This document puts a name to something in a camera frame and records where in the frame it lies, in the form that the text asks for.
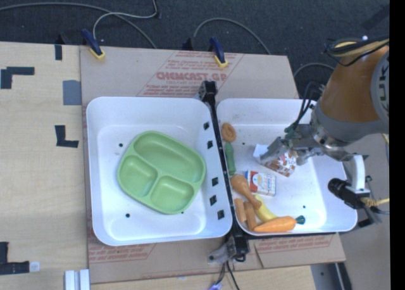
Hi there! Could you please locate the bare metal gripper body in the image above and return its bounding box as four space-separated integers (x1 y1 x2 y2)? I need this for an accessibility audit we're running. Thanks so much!
284 123 352 162

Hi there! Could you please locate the white and brown patterned carton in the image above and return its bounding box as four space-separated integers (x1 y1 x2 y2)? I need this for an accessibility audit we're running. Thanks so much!
252 143 299 179

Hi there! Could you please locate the white carton with blue side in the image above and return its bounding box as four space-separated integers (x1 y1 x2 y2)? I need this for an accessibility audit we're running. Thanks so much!
244 169 277 198

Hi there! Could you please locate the white plastic tray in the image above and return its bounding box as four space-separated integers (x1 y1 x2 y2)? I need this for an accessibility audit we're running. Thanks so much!
85 96 234 247
216 98 359 237

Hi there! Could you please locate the green bottle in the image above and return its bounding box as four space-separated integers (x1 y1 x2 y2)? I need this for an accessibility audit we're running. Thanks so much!
223 142 237 177

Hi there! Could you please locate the brown chicken drumstick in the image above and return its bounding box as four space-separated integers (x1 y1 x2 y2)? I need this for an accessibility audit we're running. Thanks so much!
230 173 263 210

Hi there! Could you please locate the brown doughnut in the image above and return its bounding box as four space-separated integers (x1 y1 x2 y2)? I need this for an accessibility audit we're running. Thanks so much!
220 122 237 142

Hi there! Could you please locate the yellow banana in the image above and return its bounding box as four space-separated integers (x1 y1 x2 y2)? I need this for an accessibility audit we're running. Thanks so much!
254 194 279 223

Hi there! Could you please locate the orange sausage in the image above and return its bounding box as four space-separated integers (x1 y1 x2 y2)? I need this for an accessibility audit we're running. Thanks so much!
243 201 259 232
234 198 247 224

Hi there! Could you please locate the orange carrot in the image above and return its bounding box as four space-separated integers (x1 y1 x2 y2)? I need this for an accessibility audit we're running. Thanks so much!
253 215 306 234

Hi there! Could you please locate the green divided plate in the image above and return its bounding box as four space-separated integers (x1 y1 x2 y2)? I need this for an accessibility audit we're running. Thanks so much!
116 130 208 216

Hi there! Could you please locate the brown cardboard board red print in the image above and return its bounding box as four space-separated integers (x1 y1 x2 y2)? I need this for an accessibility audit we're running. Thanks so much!
78 44 347 285

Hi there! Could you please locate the black cylinder on white bracket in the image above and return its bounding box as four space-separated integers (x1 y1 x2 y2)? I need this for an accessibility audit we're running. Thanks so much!
327 154 371 210

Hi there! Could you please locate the black block with thin wires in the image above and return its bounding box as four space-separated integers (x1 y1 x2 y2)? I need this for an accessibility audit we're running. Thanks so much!
197 80 219 103
232 227 251 262

